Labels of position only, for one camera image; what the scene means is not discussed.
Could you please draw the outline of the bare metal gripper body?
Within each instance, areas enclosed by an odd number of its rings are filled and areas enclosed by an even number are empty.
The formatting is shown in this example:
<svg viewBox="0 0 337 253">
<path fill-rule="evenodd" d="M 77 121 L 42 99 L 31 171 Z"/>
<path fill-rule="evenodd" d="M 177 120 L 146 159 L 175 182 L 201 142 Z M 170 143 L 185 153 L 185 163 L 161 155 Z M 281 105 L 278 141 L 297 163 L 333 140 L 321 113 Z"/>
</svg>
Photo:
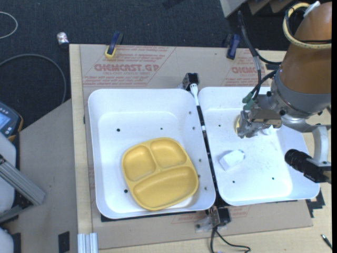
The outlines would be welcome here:
<svg viewBox="0 0 337 253">
<path fill-rule="evenodd" d="M 270 89 L 265 94 L 259 94 L 251 110 L 248 112 L 247 121 L 250 128 L 280 128 L 281 117 L 286 114 L 286 106 L 277 91 Z"/>
</svg>

